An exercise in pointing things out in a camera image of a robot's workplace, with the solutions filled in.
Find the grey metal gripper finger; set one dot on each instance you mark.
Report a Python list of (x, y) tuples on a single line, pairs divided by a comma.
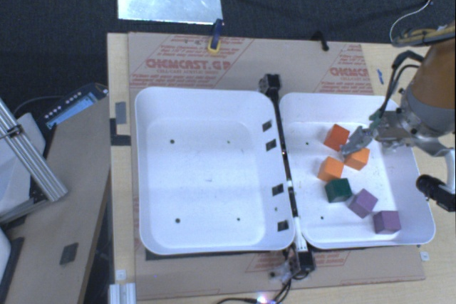
[(354, 147), (360, 134)]

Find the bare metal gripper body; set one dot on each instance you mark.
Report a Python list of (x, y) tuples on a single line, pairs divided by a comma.
[(392, 133)]

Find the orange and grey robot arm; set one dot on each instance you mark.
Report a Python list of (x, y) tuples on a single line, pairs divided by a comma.
[(434, 82)]

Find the orange cube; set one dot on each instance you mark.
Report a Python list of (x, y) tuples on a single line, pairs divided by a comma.
[(335, 137), (359, 160), (330, 169)]

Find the green cube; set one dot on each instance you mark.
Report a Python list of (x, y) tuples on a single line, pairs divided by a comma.
[(337, 190)]

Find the purple cube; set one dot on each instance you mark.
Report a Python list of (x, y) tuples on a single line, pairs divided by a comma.
[(363, 203), (386, 221)]

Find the thin black and white rod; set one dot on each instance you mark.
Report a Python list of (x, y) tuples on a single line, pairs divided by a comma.
[(285, 149)]

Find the white plastic tray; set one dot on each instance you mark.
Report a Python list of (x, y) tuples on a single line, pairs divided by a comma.
[(313, 217), (206, 171)]

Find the brown cardboard board red print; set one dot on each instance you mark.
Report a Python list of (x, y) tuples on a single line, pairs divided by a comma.
[(303, 60)]

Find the black cylinder on white bracket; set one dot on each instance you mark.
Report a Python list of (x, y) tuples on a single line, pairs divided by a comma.
[(436, 188)]

